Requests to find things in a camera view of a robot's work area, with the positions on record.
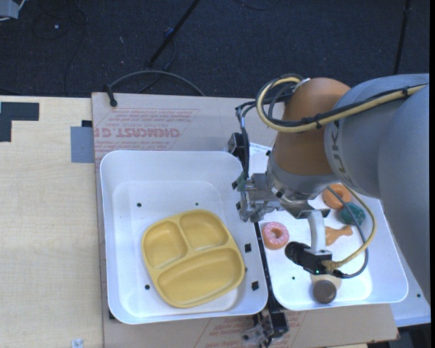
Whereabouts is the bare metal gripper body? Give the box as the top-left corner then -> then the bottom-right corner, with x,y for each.
240,173 -> 313,220

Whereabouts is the pink doughnut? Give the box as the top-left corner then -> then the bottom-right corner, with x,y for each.
261,221 -> 290,252

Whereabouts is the brown cardboard board red print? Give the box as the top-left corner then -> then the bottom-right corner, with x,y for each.
91,91 -> 400,348

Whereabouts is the orange fish-shaped biscuit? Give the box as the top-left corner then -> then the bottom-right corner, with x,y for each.
323,224 -> 354,247

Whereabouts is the white plastic tray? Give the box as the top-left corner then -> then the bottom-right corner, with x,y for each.
249,142 -> 410,312
99,149 -> 269,326

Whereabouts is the brown round biscuit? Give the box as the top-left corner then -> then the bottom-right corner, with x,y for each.
312,280 -> 338,305

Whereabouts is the orange doughnut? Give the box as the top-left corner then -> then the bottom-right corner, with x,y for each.
322,183 -> 353,210

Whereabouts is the thin black rod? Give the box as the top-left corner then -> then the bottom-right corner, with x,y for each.
254,221 -> 278,315

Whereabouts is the green broccoli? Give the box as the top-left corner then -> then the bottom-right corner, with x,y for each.
339,202 -> 367,227

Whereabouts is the black cylinder on white bracket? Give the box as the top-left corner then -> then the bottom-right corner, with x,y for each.
284,208 -> 335,276

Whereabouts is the black block with thin wires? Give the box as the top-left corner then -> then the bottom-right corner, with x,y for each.
227,132 -> 251,169
267,310 -> 289,339

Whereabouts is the yellow divided plate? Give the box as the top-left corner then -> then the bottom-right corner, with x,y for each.
141,209 -> 247,310

